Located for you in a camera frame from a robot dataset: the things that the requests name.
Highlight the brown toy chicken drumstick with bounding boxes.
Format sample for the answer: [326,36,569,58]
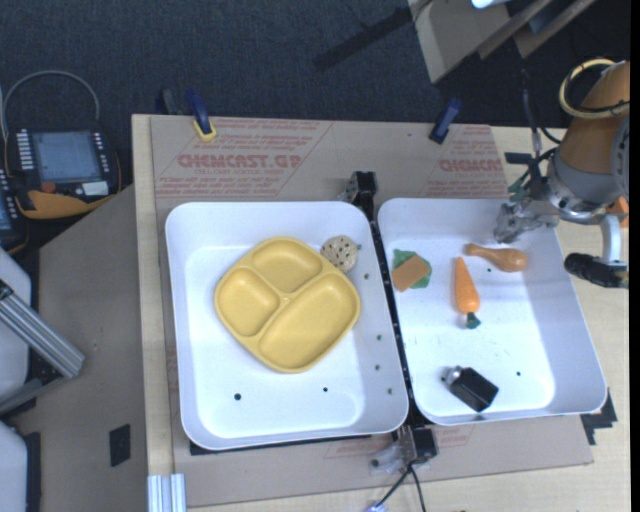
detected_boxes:
[465,242,529,274]

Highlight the brown cardboard board red print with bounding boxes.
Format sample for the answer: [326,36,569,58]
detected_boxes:
[148,116,596,509]

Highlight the yellow divided plate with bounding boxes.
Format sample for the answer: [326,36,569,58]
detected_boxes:
[213,236,363,375]

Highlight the orange and green toy sandwich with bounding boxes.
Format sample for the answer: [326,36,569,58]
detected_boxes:
[390,248,433,293]

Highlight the orange carrot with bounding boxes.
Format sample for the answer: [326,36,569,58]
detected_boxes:
[453,256,483,330]

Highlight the black block with thin wires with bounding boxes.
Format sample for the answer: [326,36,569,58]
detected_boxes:
[337,170,377,207]
[394,425,440,464]

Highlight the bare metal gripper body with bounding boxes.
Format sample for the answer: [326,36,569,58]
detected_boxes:
[505,188,607,236]

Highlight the white plastic tray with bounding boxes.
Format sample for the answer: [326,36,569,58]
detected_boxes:
[376,196,609,427]
[164,200,411,452]

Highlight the black carton with silver cap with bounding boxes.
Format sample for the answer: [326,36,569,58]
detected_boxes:
[440,365,500,414]

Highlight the beige chocolate chip biscuit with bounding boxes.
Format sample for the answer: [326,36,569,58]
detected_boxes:
[319,234,362,274]

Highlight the thin black rod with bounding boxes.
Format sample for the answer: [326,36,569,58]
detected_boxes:
[366,199,420,431]

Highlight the black cylinder on white bracket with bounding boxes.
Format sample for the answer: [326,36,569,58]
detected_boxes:
[564,213,629,289]

